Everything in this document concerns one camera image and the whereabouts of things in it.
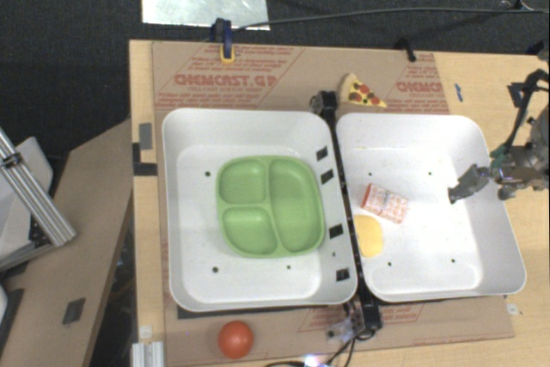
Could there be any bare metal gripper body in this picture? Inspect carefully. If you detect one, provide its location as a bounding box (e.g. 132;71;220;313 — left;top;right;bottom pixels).
489;115;550;193

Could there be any white plastic tray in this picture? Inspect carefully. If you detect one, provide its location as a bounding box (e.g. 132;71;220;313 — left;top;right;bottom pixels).
161;107;360;313
334;112;528;304

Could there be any orange and white carton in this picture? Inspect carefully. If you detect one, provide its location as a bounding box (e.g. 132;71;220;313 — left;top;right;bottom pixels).
360;183;410;225

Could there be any yellow round biscuit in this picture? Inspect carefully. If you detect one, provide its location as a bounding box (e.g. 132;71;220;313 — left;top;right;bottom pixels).
352;214;384;259

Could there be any thin black rod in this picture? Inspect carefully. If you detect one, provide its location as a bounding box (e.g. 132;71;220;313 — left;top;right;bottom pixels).
325;107;373;307

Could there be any toy pizza slice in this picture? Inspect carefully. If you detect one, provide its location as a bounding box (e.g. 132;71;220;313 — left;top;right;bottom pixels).
338;72;388;109

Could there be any green divided plate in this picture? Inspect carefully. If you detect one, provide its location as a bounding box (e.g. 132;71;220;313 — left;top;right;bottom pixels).
215;155;326;259

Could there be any brown cardboard board red print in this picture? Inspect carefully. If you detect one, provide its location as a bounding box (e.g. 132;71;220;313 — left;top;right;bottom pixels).
150;40;516;367

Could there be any red-orange ball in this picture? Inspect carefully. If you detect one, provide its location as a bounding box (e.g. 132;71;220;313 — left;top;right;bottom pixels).
217;320;255;359

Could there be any black block with thin wires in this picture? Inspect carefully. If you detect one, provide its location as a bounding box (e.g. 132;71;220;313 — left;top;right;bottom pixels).
309;89;339;115
359;299;383;333

